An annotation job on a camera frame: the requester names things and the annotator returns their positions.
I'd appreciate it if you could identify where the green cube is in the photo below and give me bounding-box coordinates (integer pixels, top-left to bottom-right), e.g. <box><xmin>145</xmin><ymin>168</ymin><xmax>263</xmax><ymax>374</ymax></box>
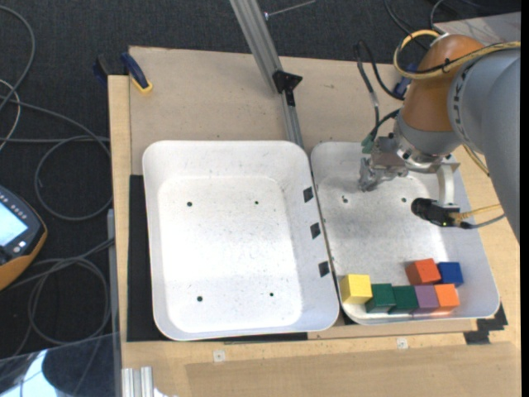
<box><xmin>389</xmin><ymin>285</ymin><xmax>418</xmax><ymax>315</ymax></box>
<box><xmin>365</xmin><ymin>283</ymin><xmax>398</xmax><ymax>315</ymax></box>

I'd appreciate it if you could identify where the blue cube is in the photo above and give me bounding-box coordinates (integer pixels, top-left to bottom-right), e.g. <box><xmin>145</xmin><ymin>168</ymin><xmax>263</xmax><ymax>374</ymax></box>
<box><xmin>436</xmin><ymin>261</ymin><xmax>465</xmax><ymax>288</ymax></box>

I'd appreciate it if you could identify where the white plastic tray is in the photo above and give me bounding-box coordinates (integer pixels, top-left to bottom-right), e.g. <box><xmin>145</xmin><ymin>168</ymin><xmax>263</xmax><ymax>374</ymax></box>
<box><xmin>141</xmin><ymin>139</ymin><xmax>341</xmax><ymax>342</ymax></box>
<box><xmin>309</xmin><ymin>140</ymin><xmax>502</xmax><ymax>327</ymax></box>

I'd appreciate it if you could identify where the red-orange cube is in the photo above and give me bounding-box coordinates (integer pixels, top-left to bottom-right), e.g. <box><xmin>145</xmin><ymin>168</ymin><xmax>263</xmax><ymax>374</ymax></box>
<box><xmin>404</xmin><ymin>257</ymin><xmax>443</xmax><ymax>286</ymax></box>

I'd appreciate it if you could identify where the black cylinder on white bracket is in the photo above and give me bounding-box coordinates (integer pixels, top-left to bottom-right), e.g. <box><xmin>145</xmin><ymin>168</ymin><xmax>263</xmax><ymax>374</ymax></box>
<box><xmin>410</xmin><ymin>161</ymin><xmax>462</xmax><ymax>227</ymax></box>

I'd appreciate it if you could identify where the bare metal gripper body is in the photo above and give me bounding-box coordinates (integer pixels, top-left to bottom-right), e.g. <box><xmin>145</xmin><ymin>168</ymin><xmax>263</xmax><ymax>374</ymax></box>
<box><xmin>369</xmin><ymin>135</ymin><xmax>460</xmax><ymax>182</ymax></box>

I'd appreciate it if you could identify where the brown flat board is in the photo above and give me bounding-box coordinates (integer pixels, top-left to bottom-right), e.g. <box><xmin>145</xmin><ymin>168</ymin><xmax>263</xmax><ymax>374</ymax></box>
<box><xmin>128</xmin><ymin>45</ymin><xmax>522</xmax><ymax>344</ymax></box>

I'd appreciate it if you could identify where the orange cube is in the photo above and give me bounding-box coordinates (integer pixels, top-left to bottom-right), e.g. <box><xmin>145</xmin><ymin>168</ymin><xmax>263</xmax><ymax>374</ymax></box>
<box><xmin>433</xmin><ymin>283</ymin><xmax>461</xmax><ymax>309</ymax></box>

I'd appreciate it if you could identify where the purple cube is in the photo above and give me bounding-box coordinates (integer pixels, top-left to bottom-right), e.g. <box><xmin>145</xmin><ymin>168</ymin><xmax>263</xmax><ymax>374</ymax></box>
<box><xmin>413</xmin><ymin>284</ymin><xmax>441</xmax><ymax>311</ymax></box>

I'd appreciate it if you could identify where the yellow cube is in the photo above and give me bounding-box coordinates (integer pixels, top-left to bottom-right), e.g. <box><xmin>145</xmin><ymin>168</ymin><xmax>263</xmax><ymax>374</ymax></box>
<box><xmin>339</xmin><ymin>273</ymin><xmax>374</xmax><ymax>306</ymax></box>

